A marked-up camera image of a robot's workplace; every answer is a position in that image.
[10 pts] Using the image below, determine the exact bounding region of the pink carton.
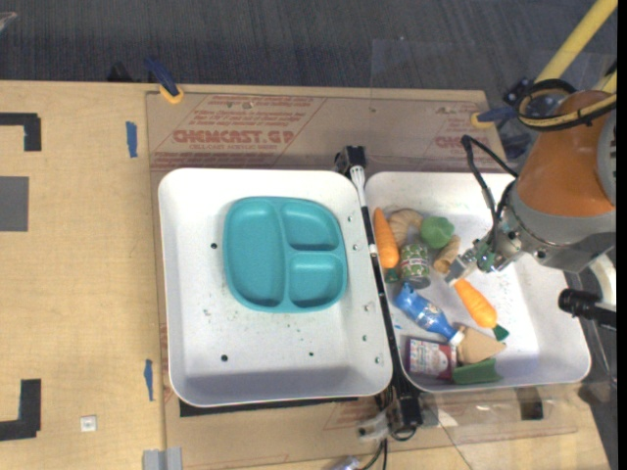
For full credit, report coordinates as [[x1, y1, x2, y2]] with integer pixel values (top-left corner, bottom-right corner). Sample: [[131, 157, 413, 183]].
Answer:
[[404, 336, 459, 382]]

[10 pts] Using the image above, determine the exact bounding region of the brown cardboard board red print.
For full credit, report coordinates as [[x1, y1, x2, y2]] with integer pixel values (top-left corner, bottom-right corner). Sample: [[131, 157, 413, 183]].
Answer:
[[145, 83, 611, 470]]

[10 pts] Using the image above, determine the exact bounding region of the tan croissant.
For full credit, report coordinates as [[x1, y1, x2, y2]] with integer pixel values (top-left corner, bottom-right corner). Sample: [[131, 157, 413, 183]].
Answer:
[[388, 208, 424, 247]]

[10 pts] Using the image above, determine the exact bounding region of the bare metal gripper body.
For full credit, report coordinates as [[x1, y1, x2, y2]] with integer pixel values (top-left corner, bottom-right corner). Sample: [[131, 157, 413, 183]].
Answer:
[[470, 216, 536, 274]]

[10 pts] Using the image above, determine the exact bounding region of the orange carrot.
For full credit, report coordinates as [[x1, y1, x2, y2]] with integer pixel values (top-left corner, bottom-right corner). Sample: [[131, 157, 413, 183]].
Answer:
[[453, 277, 511, 343], [372, 207, 402, 284]]

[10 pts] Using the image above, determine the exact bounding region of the black cylinder on white bracket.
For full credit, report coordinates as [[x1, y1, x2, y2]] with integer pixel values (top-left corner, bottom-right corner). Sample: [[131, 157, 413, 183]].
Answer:
[[557, 254, 618, 328]]

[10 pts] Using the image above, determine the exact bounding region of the green broccoli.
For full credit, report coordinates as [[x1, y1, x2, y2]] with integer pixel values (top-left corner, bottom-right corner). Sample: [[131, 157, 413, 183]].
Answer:
[[419, 215, 457, 251]]

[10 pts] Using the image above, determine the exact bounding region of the green patterned can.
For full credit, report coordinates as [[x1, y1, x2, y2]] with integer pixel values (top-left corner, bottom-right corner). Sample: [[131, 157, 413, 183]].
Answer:
[[398, 242, 433, 290]]

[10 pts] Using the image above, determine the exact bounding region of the tan cone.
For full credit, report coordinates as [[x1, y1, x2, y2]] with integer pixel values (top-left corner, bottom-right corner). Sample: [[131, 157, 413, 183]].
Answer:
[[432, 234, 462, 275]]

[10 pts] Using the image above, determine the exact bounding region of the blue bottle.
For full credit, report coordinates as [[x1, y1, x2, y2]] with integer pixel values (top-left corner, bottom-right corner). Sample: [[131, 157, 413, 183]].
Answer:
[[393, 282, 467, 348]]

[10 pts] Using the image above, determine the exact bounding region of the tan bread slice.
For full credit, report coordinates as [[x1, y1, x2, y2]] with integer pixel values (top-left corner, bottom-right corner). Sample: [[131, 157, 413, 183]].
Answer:
[[455, 325, 507, 366]]

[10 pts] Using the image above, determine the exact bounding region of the white plastic tray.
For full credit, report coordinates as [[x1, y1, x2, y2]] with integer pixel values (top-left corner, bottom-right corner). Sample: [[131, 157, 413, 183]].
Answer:
[[363, 170, 593, 394], [157, 166, 395, 408]]

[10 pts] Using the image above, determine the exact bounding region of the teal divided plate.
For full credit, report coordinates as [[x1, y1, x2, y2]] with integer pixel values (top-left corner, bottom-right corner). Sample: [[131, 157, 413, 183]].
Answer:
[[221, 195, 350, 314]]

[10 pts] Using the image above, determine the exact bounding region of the thin black and white rod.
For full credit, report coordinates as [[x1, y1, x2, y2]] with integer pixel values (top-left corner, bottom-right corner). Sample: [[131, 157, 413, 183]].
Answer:
[[348, 164, 415, 403]]

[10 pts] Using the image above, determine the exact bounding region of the black block with thin wires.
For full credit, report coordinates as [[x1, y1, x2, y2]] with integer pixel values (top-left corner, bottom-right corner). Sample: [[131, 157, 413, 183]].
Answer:
[[334, 145, 368, 173], [388, 393, 425, 433]]

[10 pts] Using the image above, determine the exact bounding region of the green wedge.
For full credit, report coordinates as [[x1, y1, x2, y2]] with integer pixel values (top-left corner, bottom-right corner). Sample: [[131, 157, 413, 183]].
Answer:
[[451, 357, 505, 387]]

